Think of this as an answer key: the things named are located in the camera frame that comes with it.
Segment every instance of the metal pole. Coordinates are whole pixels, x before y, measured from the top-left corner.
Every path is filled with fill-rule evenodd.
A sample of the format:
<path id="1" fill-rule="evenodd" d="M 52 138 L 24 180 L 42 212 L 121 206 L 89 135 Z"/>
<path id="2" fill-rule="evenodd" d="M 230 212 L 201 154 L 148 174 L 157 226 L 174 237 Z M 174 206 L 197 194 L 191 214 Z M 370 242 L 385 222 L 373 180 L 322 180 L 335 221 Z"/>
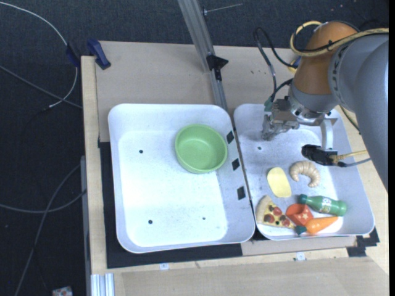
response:
<path id="1" fill-rule="evenodd" d="M 215 55 L 210 34 L 203 16 L 203 9 L 198 0 L 178 0 L 186 26 L 188 27 L 192 41 L 201 59 L 204 72 L 209 72 L 207 56 Z M 228 110 L 225 93 L 223 92 L 222 81 L 215 75 L 215 69 L 211 69 L 210 80 L 215 103 L 224 110 Z"/>

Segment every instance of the green bottle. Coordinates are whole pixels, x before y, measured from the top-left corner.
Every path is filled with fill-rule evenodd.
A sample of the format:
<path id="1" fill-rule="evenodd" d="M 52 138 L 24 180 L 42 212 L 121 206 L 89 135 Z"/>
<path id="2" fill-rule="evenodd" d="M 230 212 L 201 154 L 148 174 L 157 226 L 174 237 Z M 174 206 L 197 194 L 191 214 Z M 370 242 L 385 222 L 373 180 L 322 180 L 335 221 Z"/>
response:
<path id="1" fill-rule="evenodd" d="M 297 201 L 299 204 L 307 204 L 320 213 L 344 216 L 347 211 L 347 204 L 342 200 L 333 200 L 325 196 L 307 196 L 301 194 Z"/>

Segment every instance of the black cable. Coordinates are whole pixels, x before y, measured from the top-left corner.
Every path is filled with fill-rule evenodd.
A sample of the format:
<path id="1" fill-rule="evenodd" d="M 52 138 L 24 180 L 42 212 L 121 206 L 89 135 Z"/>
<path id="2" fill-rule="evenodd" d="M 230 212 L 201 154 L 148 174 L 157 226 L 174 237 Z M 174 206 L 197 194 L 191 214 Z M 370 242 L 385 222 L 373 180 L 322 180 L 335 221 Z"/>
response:
<path id="1" fill-rule="evenodd" d="M 43 108 L 41 110 L 39 110 L 38 112 L 34 113 L 29 119 L 28 121 L 24 124 L 24 126 L 22 127 L 22 130 L 20 131 L 19 135 L 17 136 L 16 139 L 16 147 L 15 147 L 15 160 L 16 160 L 16 172 L 15 172 L 15 188 L 16 189 L 20 189 L 20 182 L 21 182 L 21 178 L 20 178 L 20 159 L 22 158 L 21 154 L 23 152 L 23 139 L 25 137 L 25 132 L 27 130 L 27 128 L 29 127 L 29 125 L 33 122 L 34 119 L 36 119 L 39 115 L 44 114 L 46 112 L 48 112 L 49 110 L 51 110 L 49 107 Z M 37 186 L 37 190 L 39 192 L 39 194 L 41 195 L 41 197 L 44 199 L 44 203 L 48 202 L 48 198 L 46 198 L 46 196 L 43 194 L 42 190 L 42 186 L 41 183 L 38 181 L 38 179 L 36 178 L 36 174 L 34 174 L 34 172 L 32 171 L 32 169 L 30 167 L 27 168 L 28 173 L 33 177 L 34 182 L 36 183 Z"/>
<path id="2" fill-rule="evenodd" d="M 273 94 L 270 96 L 270 99 L 272 102 L 274 102 L 276 93 L 284 86 L 290 85 L 292 83 L 292 81 L 294 80 L 294 78 L 288 79 L 286 81 L 284 81 L 279 87 L 277 87 L 276 91 L 273 92 Z"/>
<path id="3" fill-rule="evenodd" d="M 255 31 L 254 31 L 254 34 L 253 34 L 254 35 L 254 39 L 255 39 L 255 42 L 257 43 L 259 52 L 261 53 L 262 57 L 265 59 L 266 64 L 269 67 L 270 73 L 272 74 L 272 78 L 273 78 L 273 92 L 275 93 L 277 91 L 276 71 L 274 70 L 274 67 L 273 67 L 272 63 L 270 62 L 269 58 L 266 56 L 266 53 L 264 52 L 264 49 L 263 49 L 263 47 L 262 47 L 262 45 L 261 45 L 261 43 L 259 41 L 258 34 L 257 34 L 258 29 L 259 29 L 259 27 L 256 28 Z"/>
<path id="4" fill-rule="evenodd" d="M 82 106 L 80 106 L 80 105 L 78 105 L 78 104 L 76 104 L 76 103 L 73 103 L 73 102 L 71 102 L 71 101 L 65 100 L 63 97 L 57 96 L 56 94 L 53 94 L 53 93 L 51 93 L 51 92 L 49 92 L 49 91 L 47 91 L 47 90 L 45 90 L 45 89 L 43 89 L 43 88 L 40 88 L 39 86 L 35 85 L 34 83 L 32 83 L 32 82 L 30 82 L 30 81 L 28 81 L 28 80 L 22 78 L 21 76 L 18 76 L 16 73 L 14 73 L 14 72 L 8 70 L 7 68 L 5 68 L 5 67 L 3 67 L 3 66 L 1 66 L 1 65 L 0 65 L 0 69 L 1 69 L 2 71 L 4 71 L 4 72 L 8 73 L 9 75 L 13 76 L 14 78 L 16 78 L 16 79 L 18 79 L 18 80 L 20 80 L 20 81 L 26 83 L 27 85 L 29 85 L 29 86 L 31 86 L 31 87 L 33 87 L 33 88 L 35 88 L 35 89 L 41 91 L 42 93 L 47 94 L 48 96 L 51 96 L 51 97 L 53 97 L 53 98 L 55 98 L 55 99 L 58 99 L 58 100 L 60 100 L 60 101 L 62 101 L 62 102 L 65 102 L 65 103 L 67 103 L 67 104 L 70 104 L 70 105 L 72 105 L 72 106 L 74 106 L 74 107 L 78 107 L 79 109 L 82 109 Z"/>
<path id="5" fill-rule="evenodd" d="M 341 168 L 347 168 L 347 167 L 353 167 L 356 165 L 361 165 L 365 162 L 371 161 L 371 158 L 367 158 L 358 162 L 353 162 L 353 163 L 345 163 L 345 162 L 338 162 L 337 166 Z"/>
<path id="6" fill-rule="evenodd" d="M 312 48 L 312 49 L 300 49 L 300 48 L 297 48 L 297 47 L 295 46 L 296 37 L 298 36 L 297 30 L 295 30 L 295 32 L 294 32 L 294 34 L 293 34 L 294 41 L 293 41 L 293 45 L 291 45 L 291 48 L 293 47 L 293 51 L 294 51 L 294 52 L 302 52 L 302 53 L 305 53 L 304 55 L 306 56 L 306 54 L 308 54 L 308 53 L 314 53 L 314 52 L 323 51 L 323 50 L 331 51 L 332 49 L 330 49 L 330 47 L 332 47 L 334 44 L 339 43 L 339 42 L 341 42 L 341 41 L 344 41 L 344 42 L 343 42 L 344 44 L 350 43 L 350 41 L 353 40 L 353 39 L 351 39 L 351 38 L 356 39 L 355 36 L 357 36 L 357 35 L 360 37 L 361 35 L 363 35 L 363 36 L 370 36 L 370 35 L 377 35 L 377 34 L 388 34 L 388 31 L 386 31 L 386 28 L 377 28 L 377 29 L 371 30 L 371 32 L 362 31 L 362 32 L 354 33 L 354 34 L 352 34 L 352 35 L 349 35 L 349 36 L 346 36 L 346 37 L 344 37 L 344 38 L 338 39 L 338 40 L 336 40 L 336 41 L 330 41 L 330 40 L 329 40 L 328 44 L 325 44 L 325 45 L 320 46 L 320 47 L 317 47 L 317 48 Z"/>
<path id="7" fill-rule="evenodd" d="M 360 134 L 360 130 L 359 127 L 357 126 L 357 124 L 354 122 L 354 120 L 350 117 L 350 115 L 348 114 L 348 112 L 346 111 L 346 109 L 342 106 L 339 105 L 340 109 L 343 111 L 344 116 L 349 120 L 350 124 L 358 131 L 358 133 Z"/>
<path id="8" fill-rule="evenodd" d="M 63 181 L 59 184 L 59 186 L 58 186 L 57 189 L 55 190 L 54 194 L 52 195 L 51 199 L 49 200 L 49 203 L 48 203 L 47 208 L 46 208 L 46 210 L 45 210 L 45 212 L 44 212 L 44 215 L 43 215 L 43 217 L 41 218 L 41 222 L 40 222 L 39 228 L 38 228 L 37 233 L 36 233 L 36 238 L 35 238 L 33 247 L 31 248 L 29 257 L 28 257 L 28 259 L 27 259 L 25 268 L 23 269 L 23 273 L 22 273 L 22 276 L 21 276 L 21 278 L 20 278 L 20 280 L 19 280 L 18 288 L 17 288 L 17 290 L 16 290 L 14 296 L 18 296 L 18 294 L 19 294 L 19 290 L 20 290 L 20 288 L 21 288 L 21 286 L 22 286 L 23 280 L 25 279 L 25 275 L 26 275 L 27 269 L 28 269 L 29 264 L 30 264 L 30 262 L 31 262 L 31 258 L 32 258 L 33 254 L 34 254 L 35 248 L 36 248 L 36 246 L 37 246 L 38 239 L 40 238 L 40 233 L 41 233 L 41 230 L 42 230 L 42 228 L 43 228 L 43 224 L 44 224 L 45 218 L 47 217 L 47 214 L 48 214 L 48 212 L 49 212 L 49 209 L 50 209 L 50 207 L 51 207 L 51 205 L 52 205 L 54 199 L 55 199 L 56 196 L 58 195 L 58 193 L 59 193 L 60 189 L 62 188 L 62 186 L 63 186 L 63 185 L 66 183 L 66 181 L 69 179 L 69 177 L 71 177 L 71 175 L 73 175 L 74 172 L 76 172 L 76 171 L 79 169 L 79 167 L 80 167 L 80 165 L 77 165 L 72 171 L 70 171 L 70 173 L 69 173 L 69 174 L 63 179 Z"/>
<path id="9" fill-rule="evenodd" d="M 59 210 L 65 209 L 66 207 L 71 206 L 72 204 L 74 204 L 78 199 L 80 199 L 82 196 L 84 196 L 86 194 L 86 190 L 84 190 L 83 192 L 79 193 L 76 197 L 74 197 L 71 201 L 67 202 L 66 204 L 53 208 L 51 210 L 48 210 L 48 213 L 53 213 L 53 212 L 57 212 Z M 15 212 L 19 212 L 19 213 L 29 213 L 29 214 L 43 214 L 46 213 L 46 210 L 26 210 L 23 208 L 17 208 L 17 207 L 12 207 L 12 206 L 8 206 L 8 205 L 4 205 L 0 203 L 0 207 L 1 208 L 5 208 L 7 210 L 13 210 Z"/>
<path id="10" fill-rule="evenodd" d="M 261 28 L 261 27 L 257 27 L 257 28 L 255 29 L 255 31 L 254 31 L 254 39 L 255 39 L 255 42 L 256 42 L 257 44 L 259 43 L 258 31 L 261 31 L 261 32 L 265 35 L 265 37 L 266 37 L 266 39 L 267 39 L 267 41 L 268 41 L 268 43 L 269 43 L 269 45 L 270 45 L 270 48 L 271 48 L 272 51 L 273 51 L 274 56 L 276 56 L 276 58 L 277 58 L 283 65 L 286 65 L 287 67 L 290 67 L 290 68 L 297 68 L 297 65 L 292 65 L 292 64 L 289 64 L 289 63 L 285 62 L 285 61 L 277 54 L 277 51 L 276 51 L 276 49 L 274 48 L 274 45 L 273 45 L 272 41 L 270 40 L 269 35 L 268 35 L 268 34 L 266 33 L 266 31 L 265 31 L 263 28 Z"/>

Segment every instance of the toy carrot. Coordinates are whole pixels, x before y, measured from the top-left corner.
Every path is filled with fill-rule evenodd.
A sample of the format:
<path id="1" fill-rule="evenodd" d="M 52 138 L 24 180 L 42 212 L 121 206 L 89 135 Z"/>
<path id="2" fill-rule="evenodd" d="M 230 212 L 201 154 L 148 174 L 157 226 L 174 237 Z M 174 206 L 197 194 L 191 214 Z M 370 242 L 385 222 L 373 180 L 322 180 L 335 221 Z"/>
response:
<path id="1" fill-rule="evenodd" d="M 302 234 L 306 231 L 309 234 L 316 234 L 317 232 L 332 225 L 336 220 L 338 220 L 338 218 L 339 217 L 337 216 L 313 218 L 309 220 L 304 226 L 296 226 L 295 231 L 297 234 Z"/>

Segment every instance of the green bowl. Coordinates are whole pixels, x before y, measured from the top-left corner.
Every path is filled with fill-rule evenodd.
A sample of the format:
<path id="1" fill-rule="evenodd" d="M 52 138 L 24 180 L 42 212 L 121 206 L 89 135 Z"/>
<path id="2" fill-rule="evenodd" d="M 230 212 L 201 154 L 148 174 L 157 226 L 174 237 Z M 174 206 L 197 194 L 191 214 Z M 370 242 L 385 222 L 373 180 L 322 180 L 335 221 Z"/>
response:
<path id="1" fill-rule="evenodd" d="M 207 173 L 220 168 L 228 157 L 222 136 L 213 128 L 193 124 L 182 128 L 175 138 L 180 165 L 192 173 Z"/>

